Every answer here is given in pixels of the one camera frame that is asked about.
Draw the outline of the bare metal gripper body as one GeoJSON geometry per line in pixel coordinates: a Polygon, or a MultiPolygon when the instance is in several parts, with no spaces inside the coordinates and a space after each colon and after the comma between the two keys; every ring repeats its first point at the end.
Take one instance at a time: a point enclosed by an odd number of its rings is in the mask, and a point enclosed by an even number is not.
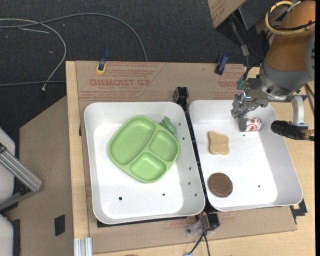
{"type": "Polygon", "coordinates": [[[264,108],[269,102],[285,102],[294,91],[279,85],[267,75],[260,74],[245,81],[240,98],[242,102],[254,102],[258,107],[264,108]]]}

